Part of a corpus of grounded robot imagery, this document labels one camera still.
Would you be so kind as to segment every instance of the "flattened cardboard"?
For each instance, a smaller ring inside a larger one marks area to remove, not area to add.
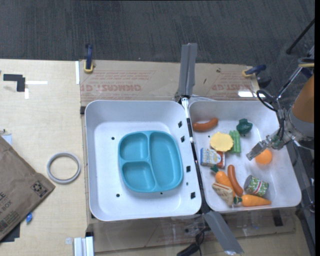
[[[54,188],[0,136],[0,240]]]

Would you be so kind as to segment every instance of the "toy orange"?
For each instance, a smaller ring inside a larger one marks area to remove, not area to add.
[[[269,149],[265,149],[260,154],[258,154],[255,158],[255,161],[262,165],[267,165],[272,160],[272,153]]]

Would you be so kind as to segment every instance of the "toy sausage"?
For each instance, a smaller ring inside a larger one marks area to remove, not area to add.
[[[239,197],[241,197],[242,194],[244,193],[244,190],[239,185],[239,183],[238,183],[238,181],[236,179],[235,167],[232,164],[228,165],[227,173],[228,173],[229,180],[230,180],[230,182],[231,182],[231,184],[233,186],[234,192]]]
[[[195,132],[204,132],[212,129],[217,124],[218,124],[218,119],[214,117],[209,122],[204,122],[204,123],[195,122],[192,124],[192,128]]]

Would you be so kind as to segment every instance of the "toy food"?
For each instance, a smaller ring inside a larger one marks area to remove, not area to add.
[[[224,152],[215,151],[214,149],[201,148],[200,151],[200,165],[214,166],[225,168],[226,157]]]
[[[253,124],[248,122],[247,119],[243,118],[239,120],[239,124],[236,126],[236,130],[242,134],[246,135],[248,132],[251,131]]]
[[[237,181],[235,167],[232,164],[228,165],[227,174],[233,186],[234,192],[237,194],[237,196],[241,197],[244,193],[244,190],[242,189],[242,187],[239,185]]]
[[[192,128],[195,132],[205,132],[212,129],[217,124],[218,124],[218,119],[214,117],[209,122],[204,122],[204,123],[195,122],[192,124]]]
[[[210,146],[216,151],[227,152],[234,145],[234,140],[229,134],[216,132],[210,138]]]
[[[235,197],[236,194],[235,194],[234,187],[232,186],[231,181],[228,178],[228,176],[226,175],[226,173],[224,171],[222,171],[222,170],[218,170],[217,167],[216,168],[212,167],[210,169],[215,173],[215,181],[217,183],[219,183],[219,184],[222,184],[222,185],[225,185],[225,186],[231,188],[232,189],[232,194]]]
[[[234,202],[233,190],[225,185],[217,182],[212,184],[214,191],[226,202],[228,206],[232,206]]]
[[[229,131],[229,135],[233,140],[233,146],[230,150],[230,153],[241,153],[239,132],[237,130],[231,130]]]
[[[267,193],[268,188],[269,183],[253,177],[252,175],[249,175],[244,182],[244,190],[255,196],[263,197],[265,193]]]
[[[270,200],[252,194],[244,194],[241,197],[235,196],[233,202],[235,204],[242,203],[245,207],[271,205]]]
[[[260,154],[258,154],[255,158],[255,161],[262,165],[267,165],[272,160],[272,153],[269,149],[265,149]]]

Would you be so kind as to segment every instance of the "white ring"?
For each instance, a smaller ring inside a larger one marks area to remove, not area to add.
[[[53,176],[53,174],[51,173],[50,167],[51,167],[52,162],[60,157],[68,157],[68,158],[73,159],[76,162],[77,170],[76,170],[75,175],[73,175],[71,178],[59,179],[59,178],[56,178],[55,176]],[[60,152],[60,153],[54,154],[49,159],[48,163],[46,164],[46,172],[48,173],[49,178],[51,180],[53,180],[54,182],[60,183],[60,184],[68,184],[70,182],[73,182],[79,176],[80,170],[81,170],[81,163],[80,163],[79,159],[74,154],[69,153],[69,152]]]

